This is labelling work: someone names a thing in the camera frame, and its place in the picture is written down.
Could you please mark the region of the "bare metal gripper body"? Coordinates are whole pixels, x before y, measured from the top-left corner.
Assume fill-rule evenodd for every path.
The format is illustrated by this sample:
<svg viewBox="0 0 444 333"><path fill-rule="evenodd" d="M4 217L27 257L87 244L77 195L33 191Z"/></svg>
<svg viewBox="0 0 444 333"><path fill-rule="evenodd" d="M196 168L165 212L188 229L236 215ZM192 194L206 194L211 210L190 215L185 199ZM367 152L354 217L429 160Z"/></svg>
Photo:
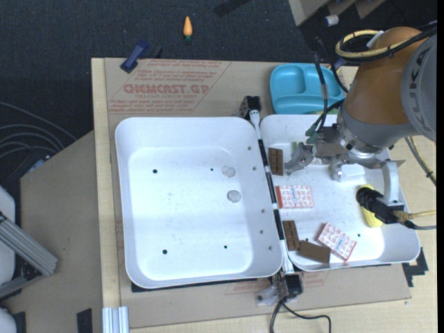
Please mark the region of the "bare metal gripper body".
<svg viewBox="0 0 444 333"><path fill-rule="evenodd" d="M314 144L314 155L330 164L359 164L374 168L383 148L358 139L342 125L324 127Z"/></svg>

